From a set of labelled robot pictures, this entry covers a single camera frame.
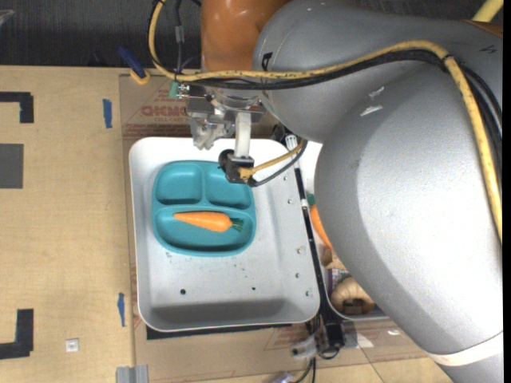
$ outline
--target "dark background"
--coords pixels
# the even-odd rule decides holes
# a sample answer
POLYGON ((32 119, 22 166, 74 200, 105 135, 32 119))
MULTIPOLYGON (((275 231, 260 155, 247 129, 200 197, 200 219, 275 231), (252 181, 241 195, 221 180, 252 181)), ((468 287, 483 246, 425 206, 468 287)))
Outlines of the dark background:
MULTIPOLYGON (((0 0, 16 14, 0 29, 0 64, 125 66, 119 45, 150 66, 147 21, 153 0, 0 0)), ((351 0, 396 14, 470 19, 485 0, 351 0)), ((199 10, 184 0, 181 11, 188 66, 199 65, 199 10)), ((503 12, 493 22, 503 23, 503 12)), ((176 61, 170 7, 160 16, 157 46, 167 65, 176 61)))

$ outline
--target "teal plate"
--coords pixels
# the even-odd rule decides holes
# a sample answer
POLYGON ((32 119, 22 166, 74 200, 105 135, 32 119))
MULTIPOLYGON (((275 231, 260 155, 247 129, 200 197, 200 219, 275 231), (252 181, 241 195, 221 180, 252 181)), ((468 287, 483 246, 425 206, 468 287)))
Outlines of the teal plate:
POLYGON ((195 256, 239 254, 254 239, 256 207, 252 189, 225 179, 217 163, 180 161, 166 164, 156 176, 151 206, 156 239, 166 249, 195 256), (210 231, 174 218, 174 213, 218 211, 243 222, 243 229, 210 231))

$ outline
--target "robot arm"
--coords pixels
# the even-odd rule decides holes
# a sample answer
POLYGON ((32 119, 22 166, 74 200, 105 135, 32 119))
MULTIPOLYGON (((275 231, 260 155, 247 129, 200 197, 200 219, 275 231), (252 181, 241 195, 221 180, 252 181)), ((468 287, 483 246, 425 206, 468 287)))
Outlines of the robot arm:
POLYGON ((243 126, 232 176, 253 163, 252 111, 323 143, 315 194, 348 270, 453 380, 503 381, 502 37, 342 0, 268 1, 204 0, 208 72, 162 72, 243 126), (244 21, 245 2, 267 11, 244 21))

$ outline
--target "sink basin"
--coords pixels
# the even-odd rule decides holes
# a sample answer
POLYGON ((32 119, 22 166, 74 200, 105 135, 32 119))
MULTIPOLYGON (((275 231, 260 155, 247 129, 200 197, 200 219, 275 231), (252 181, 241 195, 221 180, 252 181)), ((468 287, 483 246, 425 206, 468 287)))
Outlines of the sink basin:
MULTIPOLYGON (((259 188, 243 184, 229 188, 231 184, 212 173, 211 166, 218 172, 214 165, 218 155, 234 146, 234 140, 218 140, 211 150, 200 151, 189 138, 145 138, 130 150, 138 306, 145 323, 155 330, 301 323, 319 309, 292 168, 259 188), (170 168, 177 163, 188 167, 170 168), (175 190, 176 182, 186 184, 175 190), (155 215, 153 197, 158 201, 155 215), (174 209, 198 206, 243 217, 247 233, 233 235, 228 242, 212 240, 198 251, 204 239, 186 236, 171 216, 174 209)), ((272 140, 251 141, 256 164, 286 151, 272 140)))

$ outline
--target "orange carrot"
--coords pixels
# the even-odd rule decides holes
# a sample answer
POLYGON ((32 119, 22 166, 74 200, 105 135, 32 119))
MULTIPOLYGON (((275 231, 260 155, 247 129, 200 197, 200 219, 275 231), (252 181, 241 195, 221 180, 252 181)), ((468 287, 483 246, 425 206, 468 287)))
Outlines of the orange carrot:
POLYGON ((237 231, 243 230, 242 220, 230 219, 228 215, 219 211, 187 211, 185 213, 174 213, 174 218, 193 226, 219 233, 223 233, 231 227, 237 231))
POLYGON ((311 207, 311 221, 312 221, 312 226, 314 226, 314 229, 317 231, 317 233, 321 237, 321 240, 327 245, 328 248, 333 250, 332 244, 331 244, 330 240, 328 239, 325 229, 323 228, 323 224, 321 223, 321 219, 319 219, 318 208, 316 207, 315 204, 311 207))

